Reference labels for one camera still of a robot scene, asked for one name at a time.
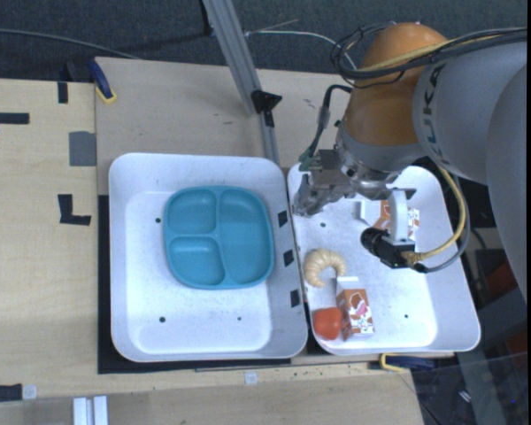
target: blue plate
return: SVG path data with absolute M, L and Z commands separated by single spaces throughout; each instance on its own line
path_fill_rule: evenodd
M 247 189 L 178 191 L 165 205 L 164 237 L 173 275 L 193 288 L 246 288 L 273 271 L 273 231 L 266 206 Z

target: brown and white carton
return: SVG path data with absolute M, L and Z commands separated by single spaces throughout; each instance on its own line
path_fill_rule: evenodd
M 342 312 L 344 340 L 373 335 L 372 307 L 357 277 L 345 275 L 336 279 L 336 306 Z

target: table surface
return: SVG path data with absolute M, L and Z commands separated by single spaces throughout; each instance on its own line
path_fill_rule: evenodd
M 111 162 L 131 151 L 263 156 L 258 117 L 244 110 L 226 67 L 97 61 L 118 95 L 114 104 L 104 104 L 90 83 L 68 83 L 68 103 L 61 104 L 56 82 L 0 79 L 0 112 L 30 115 L 28 125 L 0 125 L 0 385 L 32 384 L 39 398 L 190 388 L 215 401 L 224 393 L 213 387 L 249 389 L 248 369 L 96 371 L 97 196 L 108 192 Z M 258 75 L 265 91 L 283 96 L 273 116 L 281 167 L 289 168 L 314 137 L 324 90 L 342 80 L 266 70 Z M 335 94 L 334 115 L 343 113 L 347 100 Z M 69 134 L 80 131 L 96 134 L 96 166 L 70 163 Z M 330 148 L 334 139 L 330 127 L 319 147 Z M 91 216 L 89 225 L 59 222 L 60 194 L 73 196 L 73 214 Z M 295 388 L 293 395 L 308 398 L 303 407 L 309 408 L 318 403 L 309 390 L 328 398 L 335 389 L 362 390 L 378 423 L 422 423 L 409 372 L 368 369 L 366 360 L 375 357 L 304 353 L 290 366 L 250 368 L 258 374 L 251 388 L 265 389 L 272 405 Z M 338 407 L 340 415 L 354 416 L 354 407 Z

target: tomato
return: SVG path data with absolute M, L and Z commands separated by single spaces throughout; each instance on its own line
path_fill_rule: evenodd
M 318 336 L 335 340 L 340 334 L 342 312 L 338 307 L 316 310 L 312 315 L 312 327 Z

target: white tray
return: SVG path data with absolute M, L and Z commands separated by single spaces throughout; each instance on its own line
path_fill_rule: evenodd
M 302 175 L 298 166 L 289 171 L 291 199 Z M 408 202 L 420 212 L 417 251 L 432 250 L 452 235 L 440 184 L 431 173 L 408 167 L 393 186 L 417 190 Z M 323 212 L 311 217 L 293 216 L 299 258 L 303 261 L 309 251 L 318 248 L 339 252 L 346 260 L 347 275 L 359 277 L 372 307 L 373 335 L 348 341 L 342 340 L 342 334 L 333 341 L 315 336 L 320 346 L 337 355 L 473 349 L 480 341 L 481 329 L 460 260 L 432 274 L 386 267 L 360 243 L 360 235 L 368 227 L 359 218 L 360 206 L 376 207 L 378 213 L 380 202 L 356 196 L 326 205 Z M 454 252 L 452 246 L 425 264 L 438 265 Z M 311 315 L 336 305 L 334 276 L 334 270 L 327 268 L 321 273 L 327 280 L 325 288 L 305 285 Z
M 265 282 L 197 290 L 174 278 L 156 219 L 174 192 L 202 185 L 243 187 L 264 200 L 275 246 Z M 263 158 L 130 153 L 112 163 L 109 186 L 112 341 L 125 358 L 284 359 L 304 348 L 307 324 L 278 166 Z

